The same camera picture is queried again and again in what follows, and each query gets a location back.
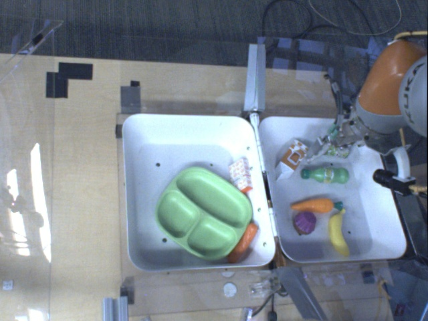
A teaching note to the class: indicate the orange and white patterned packet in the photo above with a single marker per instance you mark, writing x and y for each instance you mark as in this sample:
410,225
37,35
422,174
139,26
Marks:
240,174

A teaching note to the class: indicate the green bottle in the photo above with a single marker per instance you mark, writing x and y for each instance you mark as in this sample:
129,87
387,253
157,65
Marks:
326,175

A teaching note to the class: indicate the white plastic tray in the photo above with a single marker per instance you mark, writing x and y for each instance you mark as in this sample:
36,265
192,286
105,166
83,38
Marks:
150,139
371,206

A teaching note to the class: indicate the black cylinder on white bracket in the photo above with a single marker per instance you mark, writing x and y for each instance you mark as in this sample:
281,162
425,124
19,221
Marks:
396,176

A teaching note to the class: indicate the orange and white carton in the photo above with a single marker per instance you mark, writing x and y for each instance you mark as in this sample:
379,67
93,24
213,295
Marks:
292,157

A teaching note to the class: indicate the green and white packet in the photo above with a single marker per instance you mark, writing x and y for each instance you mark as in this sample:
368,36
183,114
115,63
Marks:
339,152

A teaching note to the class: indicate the green divided plate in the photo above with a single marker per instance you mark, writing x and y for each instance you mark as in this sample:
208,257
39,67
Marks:
204,212

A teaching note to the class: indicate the orange sausage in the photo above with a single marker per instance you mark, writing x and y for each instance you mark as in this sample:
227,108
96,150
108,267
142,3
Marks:
244,244

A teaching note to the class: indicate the orange carrot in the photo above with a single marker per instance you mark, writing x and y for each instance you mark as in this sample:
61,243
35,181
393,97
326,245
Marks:
314,205

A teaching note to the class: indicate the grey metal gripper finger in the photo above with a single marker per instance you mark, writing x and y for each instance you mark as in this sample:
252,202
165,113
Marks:
317,156
323,141

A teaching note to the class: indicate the purple grapes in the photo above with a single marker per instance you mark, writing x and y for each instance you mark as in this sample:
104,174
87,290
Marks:
305,222

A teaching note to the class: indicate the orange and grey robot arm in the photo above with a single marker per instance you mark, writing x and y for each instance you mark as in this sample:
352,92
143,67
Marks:
381,85

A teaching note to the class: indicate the yellow banana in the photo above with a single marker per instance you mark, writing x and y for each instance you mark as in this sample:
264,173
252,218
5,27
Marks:
337,234

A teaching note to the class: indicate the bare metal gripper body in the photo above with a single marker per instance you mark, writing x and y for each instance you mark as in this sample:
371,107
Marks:
347,135

